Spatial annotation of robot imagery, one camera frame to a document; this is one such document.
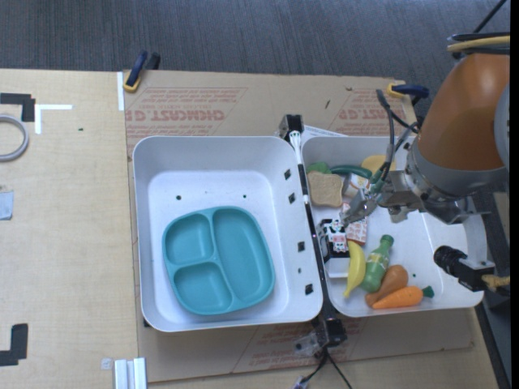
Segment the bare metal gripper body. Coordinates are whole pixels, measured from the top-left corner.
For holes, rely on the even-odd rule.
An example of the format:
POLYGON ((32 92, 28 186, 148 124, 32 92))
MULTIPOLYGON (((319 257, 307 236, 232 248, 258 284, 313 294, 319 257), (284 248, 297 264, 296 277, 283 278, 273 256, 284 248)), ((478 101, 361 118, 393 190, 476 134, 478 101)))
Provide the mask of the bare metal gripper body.
POLYGON ((410 212, 425 212, 445 224, 460 224, 477 215, 471 195, 447 192, 431 184, 420 172, 390 171, 377 197, 377 204, 386 208, 397 223, 410 212))

